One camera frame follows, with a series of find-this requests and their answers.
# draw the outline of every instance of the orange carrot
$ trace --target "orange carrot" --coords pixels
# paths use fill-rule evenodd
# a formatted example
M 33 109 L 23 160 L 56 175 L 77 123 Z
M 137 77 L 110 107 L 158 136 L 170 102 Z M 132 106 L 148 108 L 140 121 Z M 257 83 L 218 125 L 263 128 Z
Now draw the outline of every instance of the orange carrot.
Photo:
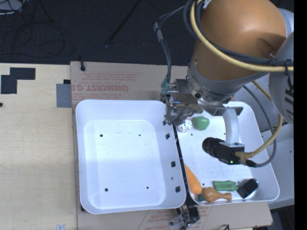
M 197 177 L 194 175 L 194 173 L 190 170 L 190 168 L 186 164 L 184 166 L 186 168 L 186 174 L 187 174 L 190 191 L 194 193 L 195 195 L 201 194 L 202 192 L 201 183 L 199 182 Z

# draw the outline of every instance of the white tray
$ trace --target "white tray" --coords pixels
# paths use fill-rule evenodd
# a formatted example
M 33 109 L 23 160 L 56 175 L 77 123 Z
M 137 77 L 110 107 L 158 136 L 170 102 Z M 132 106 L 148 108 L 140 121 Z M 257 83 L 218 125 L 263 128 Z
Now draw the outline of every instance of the white tray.
M 242 113 L 238 116 L 239 142 L 245 145 L 245 151 L 256 150 L 263 144 L 256 118 L 249 105 L 243 102 L 229 102 L 226 106 L 241 106 Z M 200 205 L 219 205 L 240 203 L 247 201 L 271 201 L 279 195 L 279 186 L 271 164 L 260 168 L 250 168 L 244 165 L 227 165 L 217 158 L 210 156 L 202 149 L 202 142 L 207 137 L 225 140 L 225 124 L 222 116 L 211 116 L 207 112 L 191 117 L 203 116 L 210 120 L 210 124 L 204 131 L 192 129 L 186 133 L 178 132 L 178 139 L 182 151 L 183 161 L 196 175 L 203 187 L 213 187 L 212 181 L 231 180 L 242 185 L 247 179 L 254 178 L 258 181 L 258 189 L 250 196 L 242 199 L 236 192 L 231 192 L 232 201 L 218 199 L 214 203 L 207 201 L 198 202 L 197 196 L 192 198 Z M 257 154 L 253 160 L 256 163 L 265 162 L 269 158 L 266 149 Z
M 80 200 L 92 214 L 177 208 L 186 190 L 159 101 L 84 100 L 76 107 Z

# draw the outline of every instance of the wooden surface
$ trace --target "wooden surface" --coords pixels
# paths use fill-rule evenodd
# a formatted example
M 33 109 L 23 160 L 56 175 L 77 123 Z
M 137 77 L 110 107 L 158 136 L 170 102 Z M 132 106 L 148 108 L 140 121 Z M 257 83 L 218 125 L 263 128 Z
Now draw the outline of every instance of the wooden surface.
M 0 75 L 10 67 L 35 67 L 36 77 L 0 94 L 0 229 L 77 229 L 71 108 L 56 104 L 70 67 L 0 64 Z

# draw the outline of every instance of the black metal bar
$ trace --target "black metal bar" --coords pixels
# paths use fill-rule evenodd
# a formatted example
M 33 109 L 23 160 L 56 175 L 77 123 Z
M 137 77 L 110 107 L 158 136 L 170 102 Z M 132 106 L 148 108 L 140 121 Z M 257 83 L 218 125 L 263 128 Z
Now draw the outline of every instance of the black metal bar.
M 115 32 L 109 37 L 109 39 L 106 42 L 105 47 L 108 48 L 111 44 L 111 41 L 114 39 L 114 37 L 117 35 L 117 33 L 121 30 L 121 28 L 124 26 L 124 24 L 127 22 L 127 20 L 130 18 L 130 16 L 133 14 L 133 12 L 136 10 L 136 8 L 139 6 L 139 4 L 142 2 L 142 0 L 138 0 L 133 8 L 130 10 L 130 12 L 127 14 L 127 16 L 123 19 L 123 21 L 120 23 L 118 28 L 115 30 Z

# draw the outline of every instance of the white spotted object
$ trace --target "white spotted object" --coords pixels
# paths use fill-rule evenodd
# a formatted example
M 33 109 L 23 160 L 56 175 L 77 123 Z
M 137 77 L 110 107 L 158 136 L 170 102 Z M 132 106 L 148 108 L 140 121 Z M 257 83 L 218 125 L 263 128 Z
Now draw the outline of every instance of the white spotted object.
M 178 125 L 177 128 L 181 132 L 187 132 L 192 128 L 192 122 L 191 120 L 186 119 L 185 123 Z

